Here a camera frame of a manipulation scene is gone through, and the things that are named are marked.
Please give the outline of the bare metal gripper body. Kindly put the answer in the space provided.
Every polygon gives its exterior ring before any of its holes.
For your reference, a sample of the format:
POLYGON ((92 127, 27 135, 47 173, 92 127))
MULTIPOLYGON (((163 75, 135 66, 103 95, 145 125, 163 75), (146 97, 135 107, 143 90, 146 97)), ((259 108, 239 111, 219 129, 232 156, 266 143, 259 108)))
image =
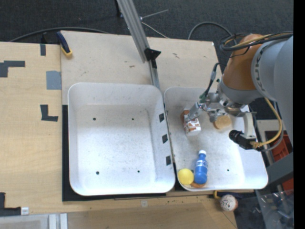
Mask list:
POLYGON ((198 104, 197 116, 206 112, 211 116, 241 115, 242 109, 256 98, 256 92, 215 92, 208 93, 198 104))

